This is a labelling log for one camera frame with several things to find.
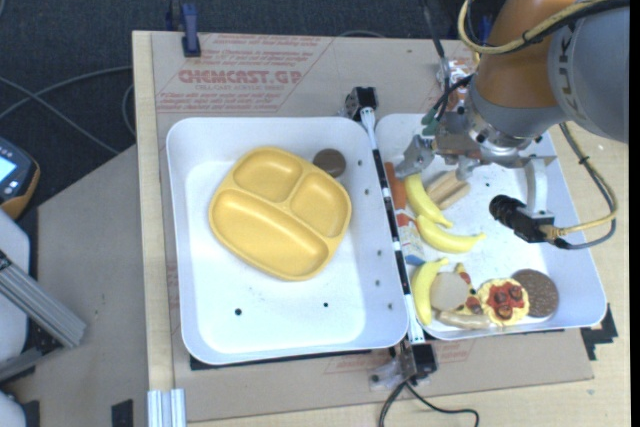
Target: yellow plastic plate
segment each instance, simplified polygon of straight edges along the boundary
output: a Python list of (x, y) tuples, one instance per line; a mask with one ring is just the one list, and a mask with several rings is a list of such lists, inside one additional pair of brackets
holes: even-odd
[(289, 281), (319, 273), (351, 219), (344, 187), (311, 162), (277, 147), (245, 154), (209, 204), (218, 240), (254, 267)]

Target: brown cookie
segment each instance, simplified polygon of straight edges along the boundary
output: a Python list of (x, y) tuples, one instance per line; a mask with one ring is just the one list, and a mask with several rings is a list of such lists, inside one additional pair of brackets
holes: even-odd
[(558, 308), (558, 288), (546, 274), (534, 269), (522, 269), (513, 279), (519, 281), (529, 293), (529, 315), (548, 317)]
[(344, 173), (347, 167), (344, 155), (338, 150), (331, 148), (319, 151), (316, 156), (313, 157), (313, 163), (334, 178)]

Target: white tray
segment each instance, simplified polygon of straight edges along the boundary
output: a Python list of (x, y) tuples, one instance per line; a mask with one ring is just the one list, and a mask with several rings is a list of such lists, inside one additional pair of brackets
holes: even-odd
[[(312, 160), (333, 148), (352, 203), (349, 229), (320, 274), (282, 281), (213, 235), (209, 202), (233, 164), (258, 146)], [(341, 117), (187, 118), (167, 135), (182, 337), (210, 365), (391, 347), (408, 317), (365, 130)]]
[[(413, 138), (421, 131), (422, 115), (393, 114), (384, 117), (376, 127), (376, 137), (383, 161), (397, 164)], [(529, 153), (539, 157), (555, 155), (555, 149), (545, 134), (539, 144), (533, 144)], [(440, 157), (423, 172), (425, 182), (455, 168), (446, 166)], [(547, 166), (548, 210), (556, 216), (557, 226), (573, 226), (578, 218), (557, 160)], [(526, 202), (527, 188), (522, 169), (510, 170), (498, 165), (476, 168), (468, 179), (471, 192), (445, 210), (447, 218), (454, 222), (454, 233), (474, 234), (483, 231), (487, 238), (479, 242), (464, 256), (445, 255), (424, 246), (428, 260), (443, 256), (449, 258), (444, 270), (453, 270), (457, 262), (463, 262), (472, 283), (479, 287), (485, 280), (507, 278), (519, 269), (532, 268), (546, 273), (556, 284), (559, 294), (558, 309), (551, 317), (534, 319), (525, 317), (508, 328), (463, 330), (446, 326), (434, 320), (425, 331), (435, 338), (459, 340), (506, 333), (523, 333), (553, 329), (587, 327), (598, 324), (606, 313), (606, 298), (597, 269), (588, 249), (563, 250), (547, 243), (529, 244), (513, 234), (513, 231), (493, 219), (489, 203), (498, 194), (506, 194)], [(577, 244), (584, 242), (581, 233), (565, 237)], [(409, 275), (414, 271), (408, 267)]]

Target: banana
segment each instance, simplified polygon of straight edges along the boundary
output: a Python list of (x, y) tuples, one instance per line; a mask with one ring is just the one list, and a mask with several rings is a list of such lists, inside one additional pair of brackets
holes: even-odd
[(411, 278), (413, 302), (416, 305), (418, 320), (423, 326), (431, 324), (431, 285), (440, 268), (448, 263), (449, 259), (446, 256), (440, 260), (425, 262), (416, 269)]
[(442, 211), (427, 194), (424, 185), (422, 185), (420, 173), (407, 176), (404, 179), (404, 187), (409, 205), (411, 205), (416, 216), (422, 215), (446, 228), (453, 226), (453, 223), (444, 216)]
[(471, 251), (478, 241), (486, 238), (482, 232), (477, 235), (454, 235), (424, 215), (416, 218), (416, 225), (424, 241), (443, 253), (466, 253)]

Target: black connector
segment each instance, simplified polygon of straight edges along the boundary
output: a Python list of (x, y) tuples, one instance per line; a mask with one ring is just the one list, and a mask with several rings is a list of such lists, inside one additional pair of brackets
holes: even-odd
[(526, 205), (515, 198), (503, 194), (496, 196), (489, 204), (489, 212), (494, 219), (511, 228), (527, 242), (546, 242), (546, 235), (540, 226), (553, 224), (553, 216), (530, 217), (522, 211)]
[(438, 370), (436, 354), (430, 343), (412, 345), (411, 350), (416, 362), (416, 379), (424, 379)]
[(378, 95), (374, 87), (354, 87), (344, 102), (346, 116), (353, 121), (361, 121), (360, 111), (365, 107), (371, 107), (374, 111), (378, 108)]

